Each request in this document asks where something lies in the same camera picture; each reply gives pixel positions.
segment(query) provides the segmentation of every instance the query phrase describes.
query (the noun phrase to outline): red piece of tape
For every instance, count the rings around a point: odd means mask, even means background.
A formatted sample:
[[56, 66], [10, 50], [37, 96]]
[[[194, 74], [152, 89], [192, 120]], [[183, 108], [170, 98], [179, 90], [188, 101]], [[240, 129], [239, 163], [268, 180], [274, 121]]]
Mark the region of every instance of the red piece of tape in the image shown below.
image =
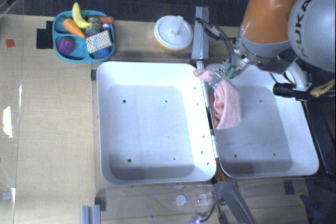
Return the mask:
[[6, 39], [6, 47], [7, 47], [7, 49], [8, 48], [13, 48], [13, 47], [15, 47], [16, 45], [15, 45], [15, 42], [14, 42], [14, 40], [12, 40], [12, 39]]

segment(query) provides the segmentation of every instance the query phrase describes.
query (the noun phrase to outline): blue tray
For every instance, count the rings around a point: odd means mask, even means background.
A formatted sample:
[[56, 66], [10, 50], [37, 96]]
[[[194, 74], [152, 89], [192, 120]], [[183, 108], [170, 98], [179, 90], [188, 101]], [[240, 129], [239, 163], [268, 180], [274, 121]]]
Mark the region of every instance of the blue tray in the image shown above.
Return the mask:
[[[113, 25], [110, 24], [110, 34], [112, 38], [112, 46], [108, 47], [109, 54], [103, 58], [95, 58], [95, 54], [89, 54], [87, 51], [86, 43], [84, 38], [80, 38], [76, 35], [73, 35], [66, 31], [62, 25], [61, 19], [63, 17], [71, 17], [72, 11], [62, 12], [58, 14], [53, 22], [53, 31], [52, 31], [52, 40], [54, 42], [54, 49], [56, 54], [63, 60], [69, 62], [102, 62], [109, 59], [115, 49], [115, 38], [114, 38], [114, 30]], [[96, 12], [95, 10], [82, 10], [82, 16], [86, 18], [87, 16], [106, 16], [105, 13]], [[70, 37], [73, 39], [75, 43], [75, 49], [67, 56], [62, 55], [57, 49], [57, 42], [63, 37]]]

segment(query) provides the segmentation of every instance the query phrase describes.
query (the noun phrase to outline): pink towel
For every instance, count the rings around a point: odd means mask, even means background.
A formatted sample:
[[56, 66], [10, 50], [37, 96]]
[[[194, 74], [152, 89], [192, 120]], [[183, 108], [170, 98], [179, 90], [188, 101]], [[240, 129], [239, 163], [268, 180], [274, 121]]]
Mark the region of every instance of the pink towel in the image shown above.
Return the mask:
[[[212, 70], [197, 69], [194, 71], [197, 78], [211, 82], [214, 76]], [[211, 106], [215, 129], [227, 129], [236, 126], [241, 120], [240, 99], [238, 89], [224, 79], [216, 88], [215, 100]]]

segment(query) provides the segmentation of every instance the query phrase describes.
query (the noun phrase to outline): orange carrot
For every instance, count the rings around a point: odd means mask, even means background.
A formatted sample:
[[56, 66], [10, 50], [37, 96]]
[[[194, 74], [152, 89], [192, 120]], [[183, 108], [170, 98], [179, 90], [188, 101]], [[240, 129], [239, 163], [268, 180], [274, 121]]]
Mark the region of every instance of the orange carrot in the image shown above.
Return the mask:
[[102, 24], [113, 24], [114, 23], [114, 18], [112, 16], [88, 16], [88, 18], [90, 17], [98, 18]]
[[62, 25], [70, 33], [72, 33], [72, 34], [74, 34], [78, 37], [85, 38], [85, 35], [82, 32], [82, 30], [80, 30], [78, 25], [71, 18], [65, 18], [62, 22]]

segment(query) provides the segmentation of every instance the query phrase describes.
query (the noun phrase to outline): toy banana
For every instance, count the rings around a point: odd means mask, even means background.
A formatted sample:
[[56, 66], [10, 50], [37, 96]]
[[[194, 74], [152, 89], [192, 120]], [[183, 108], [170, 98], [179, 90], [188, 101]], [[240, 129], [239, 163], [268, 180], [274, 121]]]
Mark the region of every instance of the toy banana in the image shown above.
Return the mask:
[[91, 27], [92, 23], [87, 22], [83, 17], [82, 17], [82, 12], [80, 9], [80, 6], [77, 2], [74, 3], [72, 7], [72, 18], [74, 19], [75, 23], [80, 27], [80, 28], [87, 28]]

